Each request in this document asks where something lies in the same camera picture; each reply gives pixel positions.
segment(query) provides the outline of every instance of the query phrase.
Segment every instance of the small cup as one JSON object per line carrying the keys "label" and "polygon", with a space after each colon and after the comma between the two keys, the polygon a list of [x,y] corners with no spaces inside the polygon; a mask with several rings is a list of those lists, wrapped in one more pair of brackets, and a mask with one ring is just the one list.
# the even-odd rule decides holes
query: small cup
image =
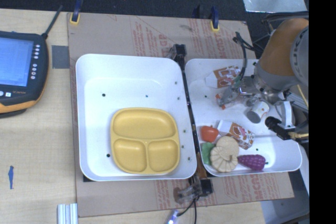
{"label": "small cup", "polygon": [[253,123],[259,123],[261,118],[269,111],[269,105],[265,101],[257,101],[246,113],[246,116]]}

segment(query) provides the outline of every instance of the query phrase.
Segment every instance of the blue tape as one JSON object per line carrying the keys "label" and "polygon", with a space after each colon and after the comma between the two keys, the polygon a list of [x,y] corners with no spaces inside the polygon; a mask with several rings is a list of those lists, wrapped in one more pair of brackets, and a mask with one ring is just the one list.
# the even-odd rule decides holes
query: blue tape
{"label": "blue tape", "polygon": [[11,186],[10,188],[13,189],[14,167],[12,165],[9,167],[8,176],[9,176],[9,184]]}

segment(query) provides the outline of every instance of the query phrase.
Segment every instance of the clamp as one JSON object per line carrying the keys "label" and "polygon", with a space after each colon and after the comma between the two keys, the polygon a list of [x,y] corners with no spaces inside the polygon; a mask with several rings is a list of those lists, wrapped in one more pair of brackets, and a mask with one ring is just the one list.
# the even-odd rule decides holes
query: clamp
{"label": "clamp", "polygon": [[215,6],[211,8],[211,29],[212,31],[219,31],[218,25],[218,10]]}
{"label": "clamp", "polygon": [[70,23],[73,25],[77,25],[79,23],[79,18],[80,18],[80,10],[82,8],[84,0],[76,0],[75,3],[75,10],[73,13],[71,13],[70,16]]}
{"label": "clamp", "polygon": [[202,5],[198,5],[196,8],[194,8],[193,13],[192,13],[192,18],[193,19],[203,19],[205,18],[203,15],[203,6]]}

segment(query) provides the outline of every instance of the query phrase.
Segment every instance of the black cable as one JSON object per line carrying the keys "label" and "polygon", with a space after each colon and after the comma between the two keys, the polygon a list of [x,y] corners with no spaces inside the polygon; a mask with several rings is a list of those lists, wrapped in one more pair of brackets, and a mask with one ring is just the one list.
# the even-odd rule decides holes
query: black cable
{"label": "black cable", "polygon": [[44,39],[47,39],[47,37],[48,37],[48,33],[50,32],[51,28],[53,27],[53,25],[54,25],[54,23],[55,23],[55,21],[56,21],[58,15],[59,15],[59,13],[61,12],[62,9],[63,9],[63,6],[61,5],[61,6],[58,8],[56,14],[54,15],[54,18],[53,18],[53,20],[51,21],[49,27],[48,27],[47,30],[42,34],[42,36],[44,37]]}
{"label": "black cable", "polygon": [[195,203],[195,201],[196,201],[196,198],[194,198],[192,200],[192,202],[188,205],[188,207],[183,212],[178,213],[177,216],[179,217],[179,216],[183,215],[184,213],[186,213],[188,211],[188,209],[193,205],[193,203]]}
{"label": "black cable", "polygon": [[186,212],[188,211],[188,209],[189,209],[192,205],[194,205],[194,208],[195,208],[195,221],[194,221],[194,224],[196,224],[196,222],[197,222],[196,201],[198,201],[199,198],[200,198],[199,196],[197,196],[196,198],[194,198],[193,201],[189,204],[189,206],[188,206],[183,212],[178,213],[177,216],[179,217],[179,216],[183,215],[184,213],[186,213]]}
{"label": "black cable", "polygon": [[240,33],[239,32],[236,32],[236,37],[233,38],[233,41],[235,43],[239,43],[240,46],[242,47],[242,50],[243,50],[243,56],[244,56],[244,62],[243,62],[243,67],[241,68],[240,70],[240,73],[239,73],[239,80],[242,80],[243,77],[244,77],[244,74],[245,74],[245,69],[247,67],[247,55],[246,55],[246,48],[248,47],[251,47],[250,44],[248,44],[247,42],[245,42],[242,37],[240,36]]}
{"label": "black cable", "polygon": [[194,224],[196,224],[196,221],[197,221],[197,211],[196,211],[196,200],[195,199],[194,199],[194,208],[195,208],[195,222],[194,222]]}
{"label": "black cable", "polygon": [[259,45],[258,43],[254,42],[253,45],[256,45],[258,47],[258,49],[253,49],[254,51],[261,52],[261,53],[264,52],[264,48],[261,45]]}

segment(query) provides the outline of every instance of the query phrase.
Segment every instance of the yellow divided plate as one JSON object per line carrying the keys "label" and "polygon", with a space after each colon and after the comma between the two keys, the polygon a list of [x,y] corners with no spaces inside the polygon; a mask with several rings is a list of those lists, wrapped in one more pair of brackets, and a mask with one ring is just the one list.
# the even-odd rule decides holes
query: yellow divided plate
{"label": "yellow divided plate", "polygon": [[118,110],[112,117],[110,134],[113,159],[127,173],[168,173],[180,161],[176,122],[164,110]]}

